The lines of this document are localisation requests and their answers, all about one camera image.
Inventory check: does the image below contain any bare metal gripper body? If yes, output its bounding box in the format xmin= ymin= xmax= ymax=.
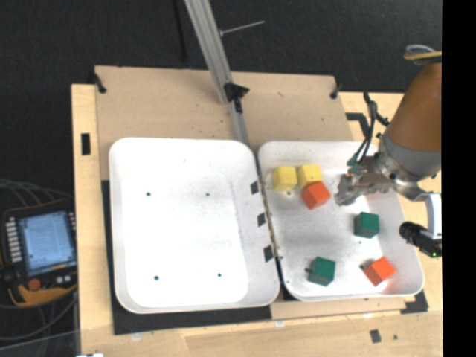
xmin=350 ymin=155 xmax=425 ymax=202

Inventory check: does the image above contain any orange cube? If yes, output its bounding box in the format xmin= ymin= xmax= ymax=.
xmin=362 ymin=255 xmax=397 ymax=287
xmin=300 ymin=181 xmax=332 ymax=210

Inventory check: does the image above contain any yellow cube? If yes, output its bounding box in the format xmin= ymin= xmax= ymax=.
xmin=296 ymin=163 xmax=324 ymax=190
xmin=271 ymin=165 xmax=299 ymax=193

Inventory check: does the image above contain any green cube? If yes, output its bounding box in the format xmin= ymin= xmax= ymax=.
xmin=306 ymin=256 xmax=337 ymax=287
xmin=353 ymin=211 xmax=381 ymax=239

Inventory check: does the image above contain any white plastic tray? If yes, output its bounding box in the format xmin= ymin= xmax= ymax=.
xmin=108 ymin=136 xmax=281 ymax=315
xmin=257 ymin=140 xmax=425 ymax=303

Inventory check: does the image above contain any pale wood board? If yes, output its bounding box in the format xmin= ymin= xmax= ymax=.
xmin=94 ymin=65 xmax=409 ymax=321

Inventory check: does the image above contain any black cylinder on white bracket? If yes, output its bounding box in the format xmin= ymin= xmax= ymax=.
xmin=399 ymin=193 xmax=443 ymax=259

